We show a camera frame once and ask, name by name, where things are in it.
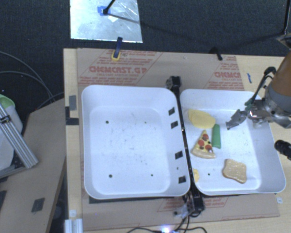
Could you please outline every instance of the black metal rod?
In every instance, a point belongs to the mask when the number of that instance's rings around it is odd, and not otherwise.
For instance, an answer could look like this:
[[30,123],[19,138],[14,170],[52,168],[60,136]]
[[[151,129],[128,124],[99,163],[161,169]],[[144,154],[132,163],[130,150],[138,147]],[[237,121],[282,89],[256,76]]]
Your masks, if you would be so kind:
[[287,33],[288,21],[289,21],[289,14],[290,14],[290,2],[291,2],[291,0],[287,0],[287,7],[286,7],[286,14],[285,14],[285,22],[283,24],[283,30],[282,30],[282,33],[283,34],[286,34]]
[[103,13],[104,15],[108,14],[109,9],[111,8],[111,6],[112,6],[112,4],[113,4],[114,2],[115,2],[115,0],[112,0],[112,1],[109,3],[109,5],[107,6],[107,8],[105,8],[105,9],[102,10],[102,13]]

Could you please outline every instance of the bread slice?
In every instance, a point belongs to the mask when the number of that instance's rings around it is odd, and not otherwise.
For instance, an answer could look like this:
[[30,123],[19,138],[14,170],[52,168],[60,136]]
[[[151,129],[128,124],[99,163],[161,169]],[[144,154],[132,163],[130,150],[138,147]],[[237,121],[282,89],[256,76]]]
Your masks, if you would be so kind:
[[226,159],[222,172],[224,177],[234,179],[239,183],[243,184],[247,181],[247,167],[244,163]]

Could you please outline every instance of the toy pizza slice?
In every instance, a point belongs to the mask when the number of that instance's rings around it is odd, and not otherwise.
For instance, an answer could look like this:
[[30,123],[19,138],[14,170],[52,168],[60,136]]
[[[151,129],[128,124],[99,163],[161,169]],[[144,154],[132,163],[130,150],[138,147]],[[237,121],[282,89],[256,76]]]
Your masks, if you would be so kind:
[[192,149],[191,153],[197,157],[205,158],[205,159],[213,159],[215,158],[215,154],[212,149],[211,142],[209,141],[209,136],[204,130]]

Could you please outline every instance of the white tray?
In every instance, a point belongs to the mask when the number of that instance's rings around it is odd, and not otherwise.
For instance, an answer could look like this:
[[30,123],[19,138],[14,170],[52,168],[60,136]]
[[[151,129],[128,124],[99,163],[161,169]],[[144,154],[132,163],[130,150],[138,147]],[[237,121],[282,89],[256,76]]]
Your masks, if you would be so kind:
[[187,193],[187,159],[170,90],[92,85],[82,93],[82,112],[84,185],[91,197]]
[[[213,148],[215,159],[202,159],[190,153],[192,167],[200,179],[196,184],[206,195],[234,195],[249,193],[276,193],[285,188],[286,179],[274,139],[268,123],[253,128],[246,120],[241,125],[226,129],[226,121],[237,109],[252,97],[252,92],[188,89],[181,93],[180,101],[184,117],[189,151],[202,133],[188,118],[189,109],[198,109],[211,114],[221,129],[221,149]],[[211,129],[207,130],[211,138]],[[238,183],[222,175],[225,159],[234,159],[247,166],[247,182]]]

